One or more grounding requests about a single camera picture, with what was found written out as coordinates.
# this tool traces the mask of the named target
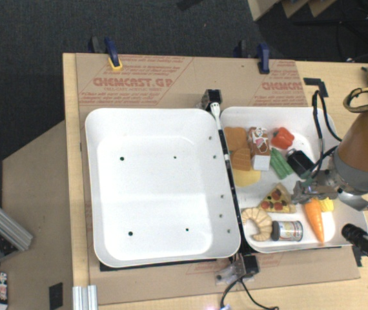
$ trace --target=black floor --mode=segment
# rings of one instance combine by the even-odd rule
[[[276,4],[252,20],[247,0],[0,0],[0,160],[64,119],[63,52],[86,52],[90,36],[110,36],[119,53],[232,57],[245,40],[255,56],[368,62],[368,0],[339,0],[313,17],[287,19]],[[346,21],[296,25],[301,21]]]

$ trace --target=wooden table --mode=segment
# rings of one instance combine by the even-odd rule
[[[301,78],[320,78],[325,82],[329,98],[327,110],[332,116],[339,136],[344,136],[356,118],[345,110],[342,101],[356,87],[367,87],[367,77],[357,63],[297,62]],[[76,55],[63,54],[65,86],[66,136],[68,152],[68,181],[70,225],[72,236],[72,269],[75,286],[90,284],[88,273],[87,237],[83,194],[82,161],[79,150],[80,130],[77,104]],[[316,88],[305,86],[310,105]],[[253,297],[263,305],[278,305],[281,309],[368,309],[368,258],[362,258],[361,278],[342,282],[260,289]],[[100,309],[219,309],[220,294],[171,298],[126,304],[100,306]],[[244,292],[229,293],[226,303],[232,309],[257,309]]]

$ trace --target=orange carrot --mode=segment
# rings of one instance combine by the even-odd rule
[[[325,233],[323,231],[322,209],[320,208],[319,200],[312,198],[310,202],[305,203],[305,212],[309,223],[315,233],[317,239],[325,242]]]

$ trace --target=empty white tray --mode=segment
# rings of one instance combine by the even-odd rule
[[[130,267],[237,252],[236,212],[208,112],[99,108],[85,130],[102,263]]]
[[[334,128],[334,123],[329,117],[329,124]],[[325,143],[325,151],[336,146],[338,141],[329,133],[323,111],[318,110],[318,120],[322,129]],[[285,127],[293,133],[295,139],[291,148],[302,150],[313,162],[318,161],[319,145],[318,135],[313,120],[313,108],[280,108],[280,107],[231,107],[221,114],[221,124],[223,127],[243,127],[248,130],[250,127],[264,127],[268,130],[269,141],[272,131],[279,127]],[[284,155],[287,150],[280,150]],[[326,169],[329,159],[323,161],[322,169]],[[274,170],[262,171],[260,181],[248,187],[237,187],[236,193],[240,209],[256,207],[269,191],[281,182],[286,189],[293,194],[293,187],[299,177],[294,173],[280,180]],[[280,251],[293,251],[299,249],[313,249],[323,247],[341,247],[351,245],[342,236],[342,227],[346,223],[352,223],[367,231],[367,222],[363,212],[357,211],[340,200],[334,201],[333,212],[323,212],[323,228],[325,231],[325,243],[318,242],[310,224],[307,221],[302,205],[297,205],[297,212],[294,214],[269,213],[273,220],[293,221],[299,220],[303,225],[303,238],[301,241],[272,241],[258,242],[252,238],[252,234],[257,233],[257,228],[250,221],[244,226],[245,237],[249,245],[261,253],[275,253]]]

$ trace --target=toy can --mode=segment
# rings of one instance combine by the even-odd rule
[[[273,221],[271,238],[274,241],[300,241],[303,238],[303,225],[298,220],[293,222]]]

